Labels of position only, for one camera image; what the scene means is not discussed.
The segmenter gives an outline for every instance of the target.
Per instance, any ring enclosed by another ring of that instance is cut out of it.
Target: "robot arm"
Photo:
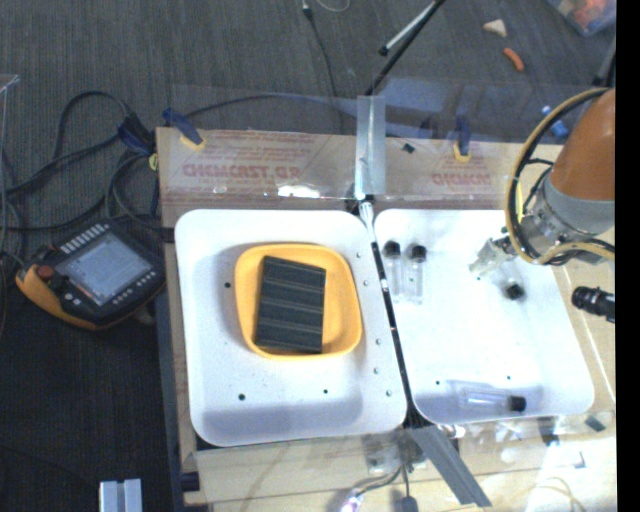
[[[594,98],[556,162],[519,207],[520,176],[532,162],[533,151],[546,129],[569,110]],[[508,236],[489,240],[470,265],[479,276],[518,256],[532,264],[562,265],[574,258],[592,264],[615,261],[615,248],[596,238],[615,222],[615,89],[594,89],[567,100],[532,132],[507,189],[505,220]],[[612,296],[587,295],[584,287],[581,293],[576,290],[573,303],[595,314],[600,314],[590,309],[595,298],[606,296],[610,304]],[[615,314],[606,316],[615,321]]]

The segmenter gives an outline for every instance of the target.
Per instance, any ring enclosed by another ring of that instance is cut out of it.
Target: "black cable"
[[[118,178],[120,178],[121,173],[124,172],[125,170],[127,170],[128,168],[130,168],[132,164],[134,164],[135,162],[141,160],[144,157],[145,157],[145,155],[141,155],[141,154],[135,154],[133,156],[128,156],[128,157],[125,154],[125,155],[123,155],[121,157],[120,163],[118,164],[118,166],[116,167],[116,170],[111,175],[109,183],[107,184],[107,189],[106,189],[105,196],[104,196],[105,197],[105,216],[106,216],[106,218],[112,219],[112,220],[117,218],[116,215],[113,215],[111,213],[110,197],[113,196],[113,198],[116,201],[117,205],[123,211],[122,216],[128,217],[133,222],[135,222],[136,224],[138,224],[139,226],[141,226],[141,227],[143,227],[145,229],[149,229],[151,231],[160,231],[160,229],[161,229],[160,226],[155,226],[155,225],[149,224],[148,222],[143,220],[143,218],[146,218],[146,217],[153,218],[151,215],[134,213],[124,203],[124,201],[120,197],[120,194],[118,193],[117,182],[118,182]]]
[[[0,339],[4,334],[4,323],[7,319],[7,278],[4,265],[0,262]],[[0,494],[2,493],[2,479],[0,479]]]
[[[20,215],[18,214],[18,211],[15,209],[15,207],[13,206],[13,204],[9,201],[7,201],[7,207],[11,210],[11,213],[15,219],[15,222],[17,225],[20,225],[21,221],[20,221]],[[6,224],[3,221],[4,224],[4,229],[6,231],[10,231],[11,227],[8,226],[8,224]],[[24,262],[22,261],[22,250],[23,250],[23,245],[24,245],[24,236],[22,235],[22,233],[18,234],[18,242],[17,242],[17,247],[14,249],[15,252],[9,252],[6,248],[3,249],[3,251],[0,253],[0,265],[2,265],[4,272],[6,275],[13,275],[15,272],[17,272],[18,268],[24,266]],[[9,257],[13,260],[13,263],[11,264],[11,266],[7,266],[5,268],[5,257]]]
[[[0,255],[4,252],[4,244],[7,239],[7,181],[4,172],[4,126],[7,120],[7,95],[3,96],[2,119],[0,119],[0,201],[2,201],[2,226],[0,230]]]
[[[371,96],[374,91],[378,88],[378,86],[380,85],[380,83],[385,79],[385,77],[387,76],[387,74],[389,73],[389,71],[391,71],[391,69],[393,69],[393,66],[396,65],[396,63],[398,62],[398,60],[400,60],[400,57],[402,57],[402,55],[404,54],[404,52],[407,50],[407,48],[409,48],[409,46],[411,45],[411,43],[413,42],[413,40],[418,37],[418,34],[422,31],[422,29],[424,28],[424,26],[427,24],[427,22],[433,17],[433,15],[436,13],[436,11],[438,10],[438,8],[444,4],[445,0],[434,0],[432,3],[432,8],[425,14],[425,16],[416,24],[416,26],[413,28],[413,30],[411,30],[411,32],[409,33],[409,35],[407,35],[407,37],[404,39],[404,41],[402,42],[402,45],[400,45],[400,48],[398,48],[398,50],[396,51],[396,53],[394,53],[391,58],[389,59],[389,62],[387,62],[387,64],[385,65],[384,68],[382,68],[382,71],[380,71],[380,73],[378,74],[378,76],[375,78],[375,80],[373,81],[373,83],[371,84],[371,86],[365,91],[364,96]]]
[[[549,173],[552,170],[553,170],[553,166],[549,166],[549,167],[547,167],[547,169],[545,169],[540,174],[540,176],[538,176],[538,179],[536,180],[536,182],[531,187],[531,190],[529,191],[529,197],[527,197],[526,201],[522,205],[522,214],[523,215],[528,210],[529,204],[531,204],[531,201],[533,201],[533,198],[536,196],[536,193],[538,192],[538,189],[540,188],[540,185],[542,185],[542,182],[544,181],[544,179],[549,175]]]
[[[97,485],[95,482],[92,482],[91,480],[89,480],[88,478],[86,478],[85,476],[81,475],[80,473],[77,473],[75,471],[73,471],[72,469],[66,468],[64,466],[62,466],[61,464],[51,461],[51,460],[47,460],[43,457],[38,457],[36,455],[32,455],[30,453],[27,453],[25,451],[19,450],[17,448],[14,448],[13,446],[8,446],[6,444],[0,444],[0,448],[13,452],[15,454],[18,455],[22,455],[23,457],[29,458],[29,459],[33,459],[35,461],[38,461],[40,463],[46,464],[54,469],[57,469],[59,471],[63,471],[64,473],[67,473],[68,475],[71,475],[73,477],[75,477],[79,482],[82,482],[83,484],[85,484],[87,487],[94,489],[94,490],[98,490],[99,485]]]
[[[44,173],[46,171],[48,171],[51,168],[55,168],[58,164],[66,161],[66,160],[72,160],[74,158],[82,158],[88,154],[91,154],[93,152],[96,152],[104,147],[109,146],[110,144],[113,144],[114,142],[116,142],[118,140],[118,134],[114,134],[112,136],[110,136],[108,139],[105,139],[101,142],[98,142],[97,144],[94,144],[93,146],[90,146],[88,148],[84,148],[78,151],[74,151],[72,153],[68,153],[66,155],[60,155],[60,152],[62,150],[62,144],[64,142],[64,129],[65,129],[65,122],[67,119],[67,116],[69,114],[69,112],[71,111],[71,109],[81,100],[88,98],[90,96],[102,96],[105,98],[108,98],[110,100],[113,100],[114,102],[116,102],[116,104],[120,107],[120,111],[122,112],[123,116],[127,116],[129,115],[132,111],[131,109],[127,106],[126,103],[124,103],[122,100],[116,98],[115,96],[113,96],[112,94],[109,94],[107,92],[103,92],[103,91],[86,91],[80,94],[77,94],[76,96],[74,96],[73,98],[71,98],[71,100],[69,100],[67,102],[67,104],[65,105],[65,107],[62,109],[62,112],[60,114],[60,116],[58,117],[58,123],[57,123],[57,127],[56,127],[56,135],[55,135],[55,142],[54,142],[54,147],[53,147],[53,151],[51,154],[51,160],[45,164],[43,167],[41,167],[38,171],[36,171],[32,176],[30,176],[29,178],[27,178],[25,181],[23,181],[22,183],[19,183],[17,185],[13,185],[9,188],[7,188],[7,194],[12,194],[15,193],[19,190],[23,190],[24,188],[35,184],[39,179],[42,178],[42,176],[44,175]]]
[[[188,112],[187,114],[185,114],[185,117],[188,118],[193,118],[196,116],[199,116],[201,114],[204,114],[206,112],[210,112],[213,110],[218,110],[220,108],[223,107],[228,107],[230,105],[235,105],[235,104],[239,104],[239,103],[244,103],[244,102],[248,102],[248,101],[259,101],[259,100],[266,100],[266,99],[278,99],[278,100],[286,100],[286,101],[294,101],[294,102],[309,102],[309,103],[315,103],[317,105],[322,105],[324,107],[328,107],[334,110],[337,110],[340,114],[346,114],[350,117],[355,117],[353,114],[349,114],[348,112],[344,112],[340,107],[338,107],[337,105],[335,105],[334,102],[327,102],[327,101],[323,101],[319,98],[312,98],[312,97],[308,97],[308,96],[303,96],[300,94],[285,94],[285,93],[261,93],[261,94],[254,94],[254,95],[250,95],[250,96],[242,96],[240,98],[233,98],[230,100],[225,100],[225,101],[221,101],[218,103],[213,103],[211,105],[207,105],[205,107],[200,107],[196,110],[192,110],[191,112]],[[341,123],[340,123],[340,130],[344,133],[344,127],[343,127],[343,123],[342,123],[342,118],[341,119]]]
[[[22,183],[19,183],[17,185],[13,185],[13,186],[7,188],[7,194],[8,195],[9,194],[13,194],[13,193],[21,191],[21,190],[23,190],[23,189],[25,189],[25,188],[27,188],[29,186],[34,185],[39,179],[42,178],[42,176],[44,175],[44,173],[46,171],[48,171],[51,168],[55,168],[58,164],[66,161],[66,160],[72,160],[74,158],[77,158],[78,160],[80,160],[82,157],[84,157],[86,155],[89,155],[91,153],[95,153],[100,149],[108,147],[109,145],[113,144],[117,140],[118,140],[118,135],[117,134],[116,135],[112,135],[108,139],[105,139],[102,142],[94,144],[93,146],[90,146],[88,148],[80,149],[78,151],[74,151],[72,153],[67,153],[66,155],[59,156],[59,157],[49,161],[48,163],[46,163],[43,167],[38,169],[33,175],[31,175],[29,178],[27,178]]]
[[[155,217],[157,215],[158,206],[160,205],[160,179],[156,176],[153,183],[153,195],[151,196],[151,204],[149,205],[149,215]]]
[[[591,245],[595,245],[596,247],[605,249],[614,254],[616,252],[615,246],[611,245],[608,242],[605,242],[604,240],[600,240],[599,238],[590,238],[589,240],[586,240],[586,242],[590,243]],[[558,256],[555,256],[554,258],[550,259],[547,262],[547,264],[556,265],[556,266],[564,265],[567,261],[569,261],[572,258],[575,258],[582,252],[584,251],[580,251],[580,250],[567,251],[565,253],[559,254]]]
[[[361,496],[365,492],[369,492],[369,491],[372,491],[374,489],[380,489],[381,487],[385,487],[387,485],[392,484],[393,482],[395,482],[395,480],[398,478],[398,476],[400,476],[401,472],[402,472],[402,467],[399,467],[391,475],[384,476],[380,480],[376,480],[375,482],[371,482],[371,483],[365,484],[363,486],[359,486],[357,488],[358,492],[356,493],[356,496]]]
[[[409,492],[409,475],[407,474],[407,465],[403,464],[401,470],[402,470],[402,478],[404,480],[405,494],[406,496],[410,496],[411,493]]]
[[[74,224],[78,224],[79,222],[84,221],[91,214],[98,211],[102,205],[104,204],[104,196],[100,196],[100,199],[97,199],[89,208],[79,213],[75,217],[72,217],[67,220],[60,221],[56,224],[46,224],[39,226],[8,226],[9,231],[16,231],[21,233],[26,232],[34,232],[34,231],[58,231],[60,229],[65,229],[73,226]]]

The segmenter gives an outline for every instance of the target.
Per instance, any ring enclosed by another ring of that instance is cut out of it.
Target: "black vial cap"
[[[424,261],[427,259],[427,248],[423,245],[414,245],[411,249],[411,259],[416,261]]]
[[[504,293],[511,300],[516,300],[520,297],[524,297],[524,288],[518,283],[513,283],[504,289]]]
[[[527,399],[523,396],[511,395],[509,397],[509,410],[515,412],[524,412],[527,408]]]
[[[400,244],[398,242],[394,242],[393,240],[389,240],[386,244],[384,244],[382,254],[387,257],[400,256]]]

